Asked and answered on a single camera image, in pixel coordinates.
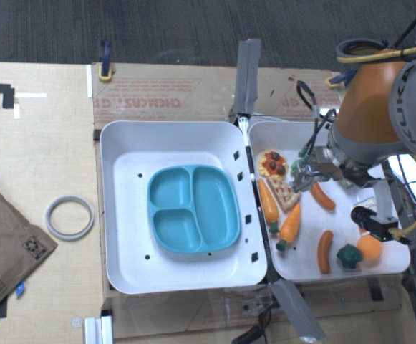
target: silver ring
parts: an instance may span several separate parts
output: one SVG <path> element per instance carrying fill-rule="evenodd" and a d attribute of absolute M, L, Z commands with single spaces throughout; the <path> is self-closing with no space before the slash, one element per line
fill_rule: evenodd
<path fill-rule="evenodd" d="M 65 234 L 65 233 L 58 232 L 52 226 L 52 222 L 50 221 L 50 216 L 52 215 L 53 210 L 61 203 L 65 203 L 68 201 L 74 201 L 83 205 L 90 214 L 90 220 L 88 221 L 88 225 L 85 228 L 83 228 L 83 230 L 81 230 L 80 232 L 74 233 L 74 234 Z M 45 224 L 47 225 L 49 232 L 53 234 L 55 237 L 59 239 L 63 239 L 65 241 L 75 241 L 76 239 L 83 237 L 93 227 L 94 221 L 95 221 L 95 212 L 93 211 L 93 208 L 90 205 L 90 203 L 84 198 L 81 198 L 80 196 L 76 196 L 76 195 L 61 196 L 53 200 L 53 202 L 49 205 L 49 207 L 47 208 L 47 211 L 45 212 Z"/>

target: blue plate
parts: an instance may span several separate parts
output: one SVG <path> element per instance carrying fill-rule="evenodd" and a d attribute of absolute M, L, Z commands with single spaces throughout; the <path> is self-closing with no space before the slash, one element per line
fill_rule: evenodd
<path fill-rule="evenodd" d="M 214 252 L 240 232 L 238 202 L 230 179 L 212 166 L 176 166 L 149 181 L 147 204 L 158 243 L 181 254 Z"/>

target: black fabric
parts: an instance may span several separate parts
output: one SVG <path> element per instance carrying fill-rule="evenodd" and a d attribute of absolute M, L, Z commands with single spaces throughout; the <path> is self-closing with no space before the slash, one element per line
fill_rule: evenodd
<path fill-rule="evenodd" d="M 338 43 L 393 43 L 415 17 L 416 0 L 0 0 L 0 62 L 87 64 L 108 39 L 112 62 L 235 67 L 260 38 L 261 67 L 345 71 Z"/>

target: pizza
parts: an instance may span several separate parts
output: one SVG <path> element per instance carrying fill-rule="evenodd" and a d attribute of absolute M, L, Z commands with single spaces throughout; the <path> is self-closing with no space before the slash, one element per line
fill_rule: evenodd
<path fill-rule="evenodd" d="M 300 192 L 294 193 L 291 186 L 287 182 L 277 180 L 275 178 L 267 178 L 266 182 L 268 183 L 271 191 L 273 191 L 273 194 L 284 213 L 291 210 L 294 205 L 298 203 L 300 199 Z"/>
<path fill-rule="evenodd" d="M 284 180 L 288 169 L 287 160 L 274 150 L 263 152 L 258 158 L 258 174 L 265 178 Z"/>

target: toy orange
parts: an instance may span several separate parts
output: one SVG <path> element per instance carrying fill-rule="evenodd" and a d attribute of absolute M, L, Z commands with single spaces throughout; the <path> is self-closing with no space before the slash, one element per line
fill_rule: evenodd
<path fill-rule="evenodd" d="M 370 234 L 365 234 L 357 241 L 357 249 L 362 254 L 363 259 L 368 260 L 376 259 L 381 254 L 382 246 L 379 240 Z"/>

